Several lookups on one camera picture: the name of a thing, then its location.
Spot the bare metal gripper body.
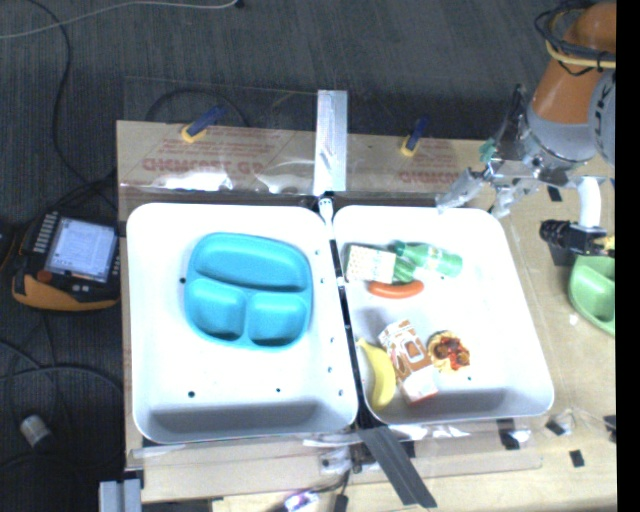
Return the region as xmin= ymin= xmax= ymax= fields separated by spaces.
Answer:
xmin=481 ymin=83 xmax=585 ymax=195

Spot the grey metal cylinder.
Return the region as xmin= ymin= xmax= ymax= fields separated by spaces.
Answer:
xmin=19 ymin=413 xmax=54 ymax=448

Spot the orange and white carton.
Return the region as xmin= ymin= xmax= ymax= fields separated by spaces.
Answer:
xmin=377 ymin=319 xmax=441 ymax=406

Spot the yellow banana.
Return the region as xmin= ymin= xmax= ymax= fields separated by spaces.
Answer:
xmin=355 ymin=336 xmax=398 ymax=413

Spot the brown cardboard board red print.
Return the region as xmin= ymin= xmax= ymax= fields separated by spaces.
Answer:
xmin=115 ymin=119 xmax=617 ymax=504

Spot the green plastic bottle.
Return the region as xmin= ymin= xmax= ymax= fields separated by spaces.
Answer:
xmin=389 ymin=240 xmax=464 ymax=279

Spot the green divided plate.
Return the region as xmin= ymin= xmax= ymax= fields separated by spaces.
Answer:
xmin=566 ymin=253 xmax=617 ymax=338

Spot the orange red sausage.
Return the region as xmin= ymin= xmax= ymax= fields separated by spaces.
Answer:
xmin=367 ymin=278 xmax=426 ymax=301

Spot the black cylinder on white bracket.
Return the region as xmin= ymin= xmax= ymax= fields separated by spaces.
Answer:
xmin=538 ymin=174 xmax=614 ymax=266

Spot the blue divided plate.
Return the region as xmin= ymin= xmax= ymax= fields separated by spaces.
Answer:
xmin=182 ymin=231 xmax=315 ymax=352

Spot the white plastic tray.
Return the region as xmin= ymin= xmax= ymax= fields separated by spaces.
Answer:
xmin=331 ymin=204 xmax=556 ymax=427
xmin=125 ymin=201 xmax=361 ymax=446

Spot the slice of pizza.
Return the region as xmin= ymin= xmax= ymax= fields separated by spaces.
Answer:
xmin=426 ymin=329 xmax=472 ymax=374

